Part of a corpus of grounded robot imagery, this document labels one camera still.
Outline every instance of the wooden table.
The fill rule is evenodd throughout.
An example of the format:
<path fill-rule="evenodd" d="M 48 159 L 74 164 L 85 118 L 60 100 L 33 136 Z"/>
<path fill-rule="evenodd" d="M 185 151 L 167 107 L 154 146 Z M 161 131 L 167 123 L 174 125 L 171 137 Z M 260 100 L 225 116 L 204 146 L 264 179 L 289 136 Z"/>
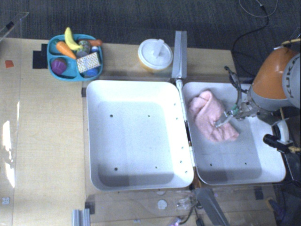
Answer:
<path fill-rule="evenodd" d="M 7 42 L 13 45 L 16 40 L 7 39 Z M 22 40 L 20 116 L 13 202 L 15 226 L 71 225 L 72 210 L 83 210 L 86 197 L 95 190 L 89 188 L 86 176 L 85 100 L 81 96 L 85 83 L 59 81 L 48 70 L 32 69 L 32 51 L 40 50 L 41 44 L 47 42 Z M 101 79 L 112 76 L 120 76 L 122 79 L 127 76 L 142 76 L 145 79 L 154 77 L 139 66 L 136 56 L 138 46 L 103 44 L 102 48 L 104 69 Z M 192 79 L 198 77 L 202 81 L 226 82 L 228 76 L 223 67 L 227 65 L 234 70 L 231 53 L 226 50 L 189 48 L 187 57 L 188 74 L 192 75 Z M 254 219 L 261 225 L 276 225 L 273 213 L 268 210 L 264 200 L 255 200 L 253 187 L 216 190 L 226 217 L 232 222 L 236 221 L 233 225 L 250 225 Z M 271 186 L 264 187 L 263 193 L 264 197 L 275 197 Z M 115 219 L 112 222 L 92 224 L 95 226 L 165 226 L 173 218 L 164 216 L 164 213 L 151 213 L 153 203 L 160 198 L 157 192 L 136 192 L 134 196 L 132 193 L 120 196 L 117 192 L 95 194 L 106 214 L 111 213 L 107 217 Z M 148 198 L 148 194 L 153 195 L 152 199 Z M 170 199 L 171 204 L 175 204 L 169 191 L 163 196 Z M 119 213 L 114 215 L 115 212 L 109 212 L 109 209 Z M 206 226 L 212 225 L 203 210 L 199 213 Z M 195 217 L 191 216 L 186 225 L 194 226 Z"/>

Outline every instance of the yellow container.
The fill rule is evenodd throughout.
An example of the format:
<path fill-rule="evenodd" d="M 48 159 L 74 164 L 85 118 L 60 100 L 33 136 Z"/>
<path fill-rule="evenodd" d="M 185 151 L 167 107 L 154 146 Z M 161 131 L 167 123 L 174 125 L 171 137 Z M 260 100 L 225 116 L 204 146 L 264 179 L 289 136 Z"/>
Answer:
<path fill-rule="evenodd" d="M 173 52 L 163 40 L 148 39 L 140 44 L 138 58 L 142 68 L 155 73 L 169 67 Z"/>

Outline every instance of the pink cloth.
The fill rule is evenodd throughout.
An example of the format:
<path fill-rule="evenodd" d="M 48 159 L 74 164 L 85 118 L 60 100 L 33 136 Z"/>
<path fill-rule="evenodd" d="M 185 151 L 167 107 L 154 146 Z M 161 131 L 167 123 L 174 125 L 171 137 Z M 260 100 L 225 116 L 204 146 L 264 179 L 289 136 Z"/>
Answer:
<path fill-rule="evenodd" d="M 189 105 L 189 111 L 193 115 L 197 128 L 207 139 L 213 142 L 235 141 L 239 136 L 239 133 L 229 122 L 218 128 L 215 127 L 214 123 L 220 118 L 224 110 L 222 103 L 209 90 L 193 98 Z"/>

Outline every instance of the toy banana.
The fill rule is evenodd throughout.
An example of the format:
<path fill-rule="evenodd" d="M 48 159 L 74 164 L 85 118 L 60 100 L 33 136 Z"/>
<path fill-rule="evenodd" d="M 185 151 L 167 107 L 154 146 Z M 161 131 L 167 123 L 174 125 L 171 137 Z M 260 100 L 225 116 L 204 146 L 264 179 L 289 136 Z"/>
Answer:
<path fill-rule="evenodd" d="M 65 30 L 65 42 L 72 50 L 78 50 L 82 48 L 82 45 L 79 45 L 74 41 L 72 31 L 69 27 L 67 27 Z"/>

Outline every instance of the dark floor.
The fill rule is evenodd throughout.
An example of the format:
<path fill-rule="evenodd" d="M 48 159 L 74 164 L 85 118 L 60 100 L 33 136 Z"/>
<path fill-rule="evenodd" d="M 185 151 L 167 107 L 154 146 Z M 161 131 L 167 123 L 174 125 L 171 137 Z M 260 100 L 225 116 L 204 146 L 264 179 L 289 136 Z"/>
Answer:
<path fill-rule="evenodd" d="M 268 14 L 277 3 L 259 1 Z M 255 15 L 265 15 L 254 0 L 241 4 Z M 162 38 L 173 46 L 175 30 L 185 30 L 188 46 L 194 48 L 231 49 L 239 35 L 267 22 L 247 14 L 239 0 L 0 0 L 0 8 L 30 12 L 24 21 L 25 38 L 50 39 L 70 26 L 74 33 L 108 43 Z M 291 37 L 300 27 L 300 13 L 301 0 L 278 0 L 269 25 L 239 40 L 235 56 L 240 77 L 256 74 L 273 48 Z"/>

